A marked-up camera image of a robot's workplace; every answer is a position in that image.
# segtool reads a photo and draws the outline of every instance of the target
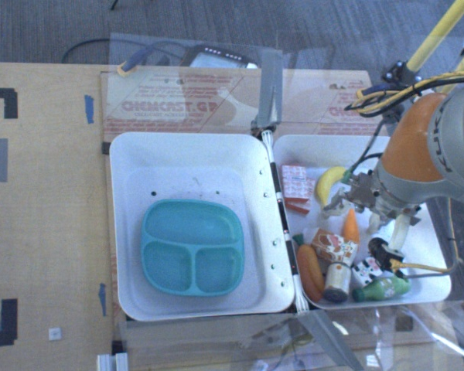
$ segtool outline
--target black electronic device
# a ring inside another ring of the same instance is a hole
[[[194,46],[184,56],[180,66],[216,67],[229,69],[257,69],[250,58],[227,49],[214,46]]]

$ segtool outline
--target small white block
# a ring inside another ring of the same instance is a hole
[[[48,330],[48,339],[50,341],[59,341],[62,339],[62,329],[60,327],[50,328]]]

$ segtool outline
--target yellow banana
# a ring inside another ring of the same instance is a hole
[[[325,207],[328,204],[330,190],[336,182],[339,182],[342,179],[345,171],[346,168],[343,166],[333,166],[332,168],[325,170],[319,177],[318,182],[316,183],[315,193],[321,201],[322,207]]]

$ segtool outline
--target gray floor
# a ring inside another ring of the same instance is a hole
[[[374,83],[407,60],[455,0],[0,0],[0,62],[60,63],[77,43],[114,34],[282,49],[288,67],[366,70]],[[421,69],[453,70],[464,17]],[[66,63],[109,63],[106,42],[88,43]],[[444,202],[429,203],[441,240]],[[464,261],[464,205],[454,203]],[[450,299],[464,301],[464,262]]]

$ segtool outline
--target white container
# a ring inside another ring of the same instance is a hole
[[[118,297],[149,322],[211,315],[276,313],[294,298],[275,187],[265,147],[245,134],[124,133],[110,147]],[[231,208],[244,231],[244,275],[218,297],[166,294],[146,280],[140,229],[160,199],[201,199]]]
[[[274,143],[275,161],[277,162],[277,166],[292,163],[305,165],[308,167],[308,176],[317,179],[331,166],[351,166],[360,157],[369,139],[366,136],[286,135],[280,137]],[[371,149],[371,153],[383,151],[388,140],[389,137],[385,136],[377,138]],[[367,172],[368,169],[374,168],[376,161],[376,159],[365,161],[356,172],[360,170]],[[339,186],[333,186],[331,196],[335,195]],[[422,209],[417,215],[421,221],[409,228],[407,239],[401,249],[401,252],[405,255],[404,261],[445,268],[445,259],[435,233],[435,228],[433,227],[432,219],[426,205],[423,204],[421,207]],[[369,256],[367,244],[371,238],[381,237],[388,242],[394,228],[394,222],[392,221],[387,226],[380,228],[376,233],[368,233],[370,211],[365,210],[363,213],[356,213],[356,215],[360,229],[360,249],[354,260],[354,264],[358,264],[365,257]],[[308,234],[307,236],[305,235],[305,242],[309,242],[312,239],[309,237],[309,234],[314,234],[316,227],[322,227],[333,233],[340,234],[343,226],[343,218],[341,216],[333,216],[325,219],[321,214],[321,206],[317,202],[313,202],[313,208],[306,216],[287,209],[287,220],[291,235],[297,233]],[[403,271],[406,274],[423,274],[427,272],[412,270],[411,268]],[[449,296],[451,288],[452,282],[449,276],[427,277],[423,279],[411,279],[411,290],[407,294],[389,298],[385,301],[355,302],[352,296],[350,296],[343,303],[332,303],[326,299],[322,299],[312,304],[324,309],[348,309],[437,302],[446,299]]]

